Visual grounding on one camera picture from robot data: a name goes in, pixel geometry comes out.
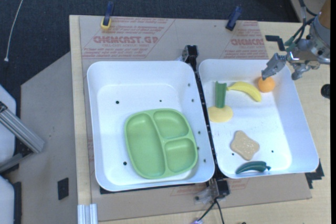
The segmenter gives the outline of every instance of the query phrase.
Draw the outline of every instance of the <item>cardboard sheet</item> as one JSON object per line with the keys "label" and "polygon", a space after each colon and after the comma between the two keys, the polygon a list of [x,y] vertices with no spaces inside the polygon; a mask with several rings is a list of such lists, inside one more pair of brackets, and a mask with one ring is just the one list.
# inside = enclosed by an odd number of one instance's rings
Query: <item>cardboard sheet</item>
{"label": "cardboard sheet", "polygon": [[[197,45],[197,63],[205,59],[267,59],[264,40],[255,21],[238,21],[234,30],[226,20],[114,17],[111,28],[100,28],[100,16],[80,16],[88,152],[92,202],[100,221],[203,210],[194,197],[205,183],[157,189],[101,193],[95,178],[94,152],[86,73],[100,60],[179,60],[185,45]],[[223,207],[311,198],[304,174],[228,179],[231,194]]]}

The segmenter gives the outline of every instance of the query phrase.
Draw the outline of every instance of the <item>orange fruit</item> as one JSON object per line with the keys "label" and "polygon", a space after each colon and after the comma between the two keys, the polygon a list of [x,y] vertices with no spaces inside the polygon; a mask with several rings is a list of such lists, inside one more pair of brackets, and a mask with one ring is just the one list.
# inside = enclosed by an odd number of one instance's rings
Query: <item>orange fruit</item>
{"label": "orange fruit", "polygon": [[268,77],[265,80],[260,77],[260,79],[258,80],[258,87],[261,92],[270,92],[275,87],[275,81],[271,77]]}

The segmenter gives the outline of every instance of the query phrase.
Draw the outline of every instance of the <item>table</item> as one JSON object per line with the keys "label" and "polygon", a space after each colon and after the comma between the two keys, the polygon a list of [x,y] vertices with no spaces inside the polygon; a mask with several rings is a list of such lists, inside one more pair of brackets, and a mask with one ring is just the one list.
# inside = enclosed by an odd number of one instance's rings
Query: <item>table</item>
{"label": "table", "polygon": [[[86,137],[79,16],[71,15],[69,20],[78,204],[88,205],[92,200]],[[278,35],[284,41],[299,27],[300,24],[297,23],[259,22],[259,28],[263,36]],[[265,46],[270,57],[278,51],[277,45],[274,42],[265,41]],[[243,221],[248,224],[268,222],[331,223],[330,100],[320,95],[320,89],[326,83],[330,83],[329,66],[321,66],[318,70],[309,71],[304,74],[302,79],[295,81],[324,171],[323,179],[313,182],[313,189],[311,190],[312,199],[225,208],[223,215],[226,223],[239,223]],[[105,221],[102,223],[191,223],[200,215],[202,215],[202,212],[185,212],[182,214]],[[213,209],[204,220],[209,223],[220,223],[218,210]]]}

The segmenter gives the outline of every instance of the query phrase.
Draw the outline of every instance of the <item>green plate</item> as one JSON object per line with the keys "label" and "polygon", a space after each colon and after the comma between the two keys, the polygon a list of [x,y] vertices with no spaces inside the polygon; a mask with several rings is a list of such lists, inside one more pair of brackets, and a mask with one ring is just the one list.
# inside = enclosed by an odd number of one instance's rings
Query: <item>green plate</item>
{"label": "green plate", "polygon": [[136,172],[148,179],[181,174],[197,162],[194,134],[185,116],[173,109],[131,115],[125,122],[127,150]]}

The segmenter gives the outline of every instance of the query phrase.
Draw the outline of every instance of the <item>yellow banana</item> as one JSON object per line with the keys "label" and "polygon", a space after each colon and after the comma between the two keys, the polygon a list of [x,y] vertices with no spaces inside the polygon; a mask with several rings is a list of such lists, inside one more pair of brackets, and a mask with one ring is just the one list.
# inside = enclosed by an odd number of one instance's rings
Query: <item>yellow banana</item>
{"label": "yellow banana", "polygon": [[236,91],[246,92],[254,100],[256,100],[257,102],[261,102],[260,91],[250,83],[243,82],[243,81],[238,81],[238,82],[235,82],[232,86],[227,87],[226,89],[228,91],[229,90],[236,90]]}

